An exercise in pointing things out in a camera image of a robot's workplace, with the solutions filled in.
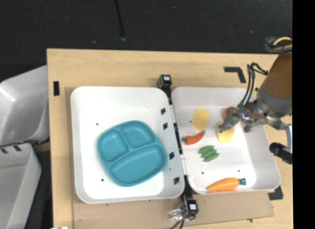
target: orange carrot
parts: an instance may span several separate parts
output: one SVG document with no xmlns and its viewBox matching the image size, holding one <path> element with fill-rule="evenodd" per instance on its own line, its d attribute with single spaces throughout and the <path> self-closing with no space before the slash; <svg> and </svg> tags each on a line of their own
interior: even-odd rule
<svg viewBox="0 0 315 229">
<path fill-rule="evenodd" d="M 197 143 L 198 141 L 200 141 L 202 139 L 202 137 L 204 136 L 204 134 L 205 134 L 205 131 L 203 130 L 194 136 L 187 135 L 182 139 L 182 141 L 186 145 L 191 145 L 191 144 L 194 144 L 194 143 Z"/>
<path fill-rule="evenodd" d="M 225 178 L 207 187 L 208 191 L 231 191 L 239 185 L 246 185 L 246 179 L 237 179 L 235 177 Z"/>
</svg>

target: blue plate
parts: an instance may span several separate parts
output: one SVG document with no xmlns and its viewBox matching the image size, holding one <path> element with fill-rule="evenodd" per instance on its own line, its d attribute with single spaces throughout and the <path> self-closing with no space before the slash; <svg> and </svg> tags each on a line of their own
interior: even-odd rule
<svg viewBox="0 0 315 229">
<path fill-rule="evenodd" d="M 97 151 L 109 175 L 121 186 L 147 181 L 167 164 L 162 143 L 141 121 L 124 122 L 104 132 Z"/>
</svg>

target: yellow disc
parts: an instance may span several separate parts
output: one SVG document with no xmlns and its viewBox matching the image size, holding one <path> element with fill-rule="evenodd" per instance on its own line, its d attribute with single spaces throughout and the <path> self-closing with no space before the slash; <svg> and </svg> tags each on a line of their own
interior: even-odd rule
<svg viewBox="0 0 315 229">
<path fill-rule="evenodd" d="M 227 129 L 223 132 L 219 132 L 219 128 L 217 128 L 217 138 L 221 143 L 229 143 L 234 135 L 234 128 Z"/>
<path fill-rule="evenodd" d="M 210 120 L 210 113 L 207 109 L 199 108 L 192 116 L 192 126 L 198 130 L 205 130 Z"/>
</svg>

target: brown cylinder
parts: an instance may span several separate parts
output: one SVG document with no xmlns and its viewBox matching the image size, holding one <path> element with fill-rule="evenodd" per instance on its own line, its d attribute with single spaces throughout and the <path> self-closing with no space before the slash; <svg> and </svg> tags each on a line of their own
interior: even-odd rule
<svg viewBox="0 0 315 229">
<path fill-rule="evenodd" d="M 262 87 L 276 98 L 292 98 L 292 52 L 278 55 Z"/>
</svg>

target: wooden table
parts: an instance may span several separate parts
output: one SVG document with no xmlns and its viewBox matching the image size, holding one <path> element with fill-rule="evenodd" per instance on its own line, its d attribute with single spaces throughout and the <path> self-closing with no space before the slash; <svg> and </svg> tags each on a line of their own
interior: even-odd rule
<svg viewBox="0 0 315 229">
<path fill-rule="evenodd" d="M 223 54 L 223 53 L 187 53 L 187 52 L 151 52 L 151 51 L 115 51 L 115 50 L 71 50 L 48 49 L 48 83 L 51 139 L 51 169 L 53 222 L 55 227 L 69 226 L 76 228 L 73 213 L 73 193 L 71 186 L 70 156 L 68 145 L 66 88 L 79 86 L 155 86 L 161 74 L 172 76 L 172 87 L 243 87 L 237 73 L 225 72 L 224 66 L 240 67 L 247 79 L 247 64 L 260 64 L 263 69 L 270 69 L 277 55 L 273 54 Z M 263 82 L 264 76 L 257 75 L 256 86 Z M 291 123 L 291 117 L 283 119 Z M 271 142 L 286 144 L 285 131 L 276 131 L 265 126 Z M 292 166 L 276 158 L 281 174 L 281 188 L 284 199 L 271 201 L 273 214 L 264 214 L 254 218 L 252 223 L 244 220 L 246 216 L 237 214 L 237 205 L 228 214 L 217 214 L 217 220 L 209 225 L 186 223 L 194 229 L 288 229 L 293 228 L 293 189 Z M 89 216 L 90 223 L 98 217 Z"/>
</svg>

